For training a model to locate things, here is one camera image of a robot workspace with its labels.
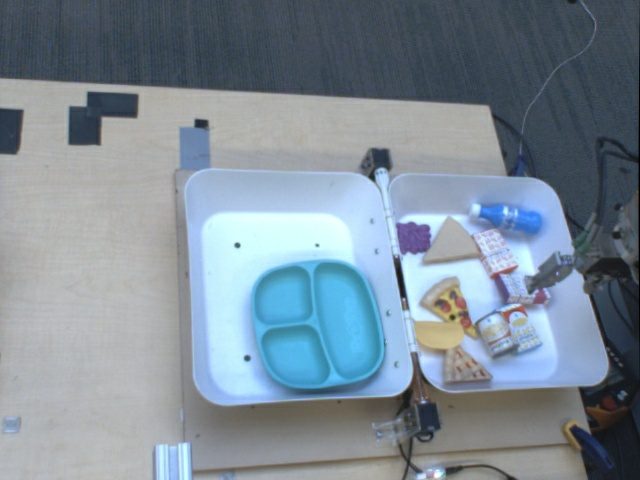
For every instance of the teal divided plate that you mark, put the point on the teal divided plate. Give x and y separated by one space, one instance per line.
345 308

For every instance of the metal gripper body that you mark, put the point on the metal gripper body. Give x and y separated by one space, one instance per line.
607 268

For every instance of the thin black and white rod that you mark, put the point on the thin black and white rod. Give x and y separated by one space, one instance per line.
388 213

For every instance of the white plastic tray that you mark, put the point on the white plastic tray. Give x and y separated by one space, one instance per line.
570 328
225 318

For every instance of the orange and white carton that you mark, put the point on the orange and white carton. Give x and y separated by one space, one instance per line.
495 253

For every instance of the small soup can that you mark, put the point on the small soup can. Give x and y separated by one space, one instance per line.
495 333

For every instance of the lattice crust pie slice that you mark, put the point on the lattice crust pie slice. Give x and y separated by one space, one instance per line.
462 368

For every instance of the purple grapes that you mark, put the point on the purple grapes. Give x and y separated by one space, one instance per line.
413 238

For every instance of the pepperoni pizza slice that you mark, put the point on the pepperoni pizza slice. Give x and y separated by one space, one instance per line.
447 303

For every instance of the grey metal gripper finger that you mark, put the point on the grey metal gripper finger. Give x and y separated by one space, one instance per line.
542 282
555 264

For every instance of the tan triangular bread slice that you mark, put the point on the tan triangular bread slice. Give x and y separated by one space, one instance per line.
451 245

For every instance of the blue bottle with white cap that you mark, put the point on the blue bottle with white cap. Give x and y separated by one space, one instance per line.
515 218

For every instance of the red and purple carton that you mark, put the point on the red and purple carton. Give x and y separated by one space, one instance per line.
515 290

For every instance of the yellow round chip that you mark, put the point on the yellow round chip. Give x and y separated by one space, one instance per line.
435 337

